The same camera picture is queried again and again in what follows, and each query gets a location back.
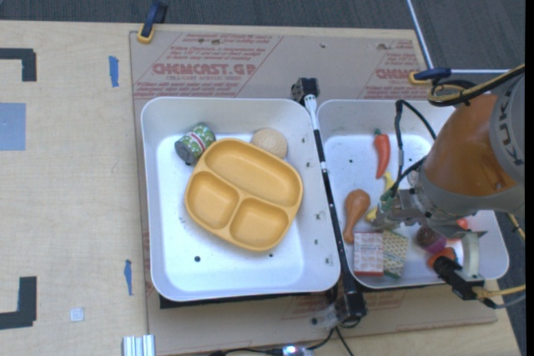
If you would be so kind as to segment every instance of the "black clip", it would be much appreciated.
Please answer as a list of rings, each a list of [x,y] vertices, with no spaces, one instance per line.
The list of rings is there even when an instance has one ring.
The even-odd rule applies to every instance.
[[[291,97],[303,106],[305,105],[304,97],[309,94],[319,96],[319,83],[316,78],[300,78],[291,87]]]
[[[137,40],[141,43],[152,42],[152,37],[154,36],[154,24],[163,23],[165,21],[165,15],[167,15],[167,5],[161,3],[159,0],[153,0],[152,5],[150,5],[147,19],[137,32]]]

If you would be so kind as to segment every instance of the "blue square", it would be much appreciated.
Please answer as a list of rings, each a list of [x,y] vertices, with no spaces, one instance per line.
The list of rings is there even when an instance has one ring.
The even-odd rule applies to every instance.
[[[26,104],[0,103],[0,150],[26,150]]]

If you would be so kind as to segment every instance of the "yellow plate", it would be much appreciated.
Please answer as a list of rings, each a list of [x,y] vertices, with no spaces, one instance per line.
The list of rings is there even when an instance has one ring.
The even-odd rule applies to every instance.
[[[299,210],[303,186],[286,161],[251,143],[223,138],[197,162],[185,207],[201,227],[241,248],[276,246]]]

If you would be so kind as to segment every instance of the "green can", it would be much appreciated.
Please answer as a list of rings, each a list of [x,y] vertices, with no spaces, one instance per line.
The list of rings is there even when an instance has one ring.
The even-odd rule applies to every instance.
[[[186,165],[199,160],[203,152],[215,141],[215,134],[204,123],[198,123],[181,139],[174,143],[174,149]]]

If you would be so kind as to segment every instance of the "toy chili pepper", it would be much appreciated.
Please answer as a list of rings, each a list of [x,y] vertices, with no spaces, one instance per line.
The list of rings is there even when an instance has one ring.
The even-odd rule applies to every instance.
[[[378,152],[378,167],[376,168],[376,179],[384,175],[387,165],[390,163],[391,145],[390,138],[386,133],[381,133],[379,129],[375,130],[375,145]]]

